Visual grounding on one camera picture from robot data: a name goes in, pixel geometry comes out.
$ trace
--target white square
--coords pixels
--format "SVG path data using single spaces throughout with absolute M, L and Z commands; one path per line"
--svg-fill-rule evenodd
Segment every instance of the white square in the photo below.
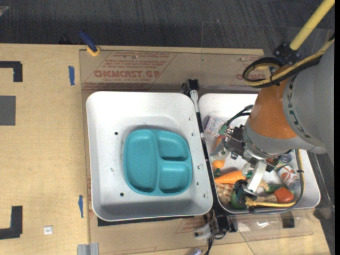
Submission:
M 53 226 L 44 226 L 44 234 L 53 234 Z

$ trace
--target yellow rod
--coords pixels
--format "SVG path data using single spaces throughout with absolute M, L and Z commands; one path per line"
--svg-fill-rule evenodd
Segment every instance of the yellow rod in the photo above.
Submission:
M 292 50 L 298 50 L 300 48 L 303 42 L 307 39 L 310 33 L 312 33 L 314 28 L 319 24 L 323 17 L 325 17 L 327 12 L 333 7 L 334 4 L 335 0 L 323 0 L 313 15 L 310 16 L 307 23 L 290 43 L 290 48 Z

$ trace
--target teal plate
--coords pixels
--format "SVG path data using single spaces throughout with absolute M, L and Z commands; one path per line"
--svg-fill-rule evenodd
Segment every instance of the teal plate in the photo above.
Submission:
M 131 132 L 125 141 L 123 165 L 128 186 L 148 196 L 180 194 L 192 180 L 188 143 L 170 131 Z

